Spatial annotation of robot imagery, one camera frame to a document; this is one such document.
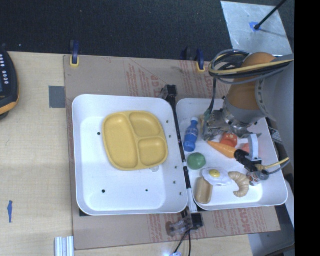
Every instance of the toy carrot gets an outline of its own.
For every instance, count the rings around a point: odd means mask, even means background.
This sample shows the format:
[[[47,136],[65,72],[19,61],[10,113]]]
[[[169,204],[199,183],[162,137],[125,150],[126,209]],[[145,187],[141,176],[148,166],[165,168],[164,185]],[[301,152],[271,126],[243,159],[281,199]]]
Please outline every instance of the toy carrot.
[[[226,157],[235,158],[236,149],[234,147],[210,140],[208,141],[208,144]]]

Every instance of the yellow divided plate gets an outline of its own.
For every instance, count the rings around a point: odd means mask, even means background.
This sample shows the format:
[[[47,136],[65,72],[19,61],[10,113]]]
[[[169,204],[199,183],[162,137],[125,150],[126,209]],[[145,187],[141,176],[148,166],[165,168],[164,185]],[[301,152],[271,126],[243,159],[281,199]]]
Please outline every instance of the yellow divided plate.
[[[147,111],[108,115],[102,124],[102,137],[110,162],[119,170],[152,168],[168,157],[163,127],[158,118]]]

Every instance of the wooden table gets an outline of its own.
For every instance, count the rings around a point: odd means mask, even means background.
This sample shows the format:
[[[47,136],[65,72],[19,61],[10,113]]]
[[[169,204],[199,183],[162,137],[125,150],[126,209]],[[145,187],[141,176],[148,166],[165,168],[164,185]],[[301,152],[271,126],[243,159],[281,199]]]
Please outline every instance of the wooden table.
[[[0,121],[0,256],[54,256],[56,237],[73,235],[65,108],[49,87],[64,86],[62,54],[9,52],[20,100]],[[12,201],[12,219],[8,205]],[[75,251],[76,256],[169,256],[178,242]],[[179,248],[188,255],[189,242]],[[247,235],[191,241],[191,255],[251,256]]]

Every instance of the yellow cable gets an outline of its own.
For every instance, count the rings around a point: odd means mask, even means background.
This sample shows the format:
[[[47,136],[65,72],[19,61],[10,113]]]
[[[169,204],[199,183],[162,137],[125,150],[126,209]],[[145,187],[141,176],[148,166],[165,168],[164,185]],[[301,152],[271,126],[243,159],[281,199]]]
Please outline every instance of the yellow cable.
[[[288,63],[294,61],[293,59],[290,60],[282,60],[282,61],[275,61],[275,62],[268,62],[264,64],[257,64],[253,66],[246,66],[246,67],[240,67],[240,68],[234,68],[230,70],[214,70],[212,69],[212,64],[209,65],[209,72],[214,74],[237,74],[244,71],[254,71],[259,70],[260,68],[266,68],[266,67],[272,67],[277,66],[279,64]]]
[[[273,163],[273,164],[270,164],[270,165],[262,165],[262,164],[256,164],[255,167],[259,170],[259,171],[263,171],[263,170],[267,170],[267,169],[270,169],[272,167],[275,167],[277,165],[281,165],[285,162],[289,161],[289,157],[279,161],[279,162],[276,162],[276,163]]]

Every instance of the gray tape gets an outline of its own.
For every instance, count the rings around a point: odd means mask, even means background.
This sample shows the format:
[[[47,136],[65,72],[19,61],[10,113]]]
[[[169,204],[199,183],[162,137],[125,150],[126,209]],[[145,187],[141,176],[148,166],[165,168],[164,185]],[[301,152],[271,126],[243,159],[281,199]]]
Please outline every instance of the gray tape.
[[[51,109],[63,109],[66,107],[64,86],[49,86],[49,106]]]

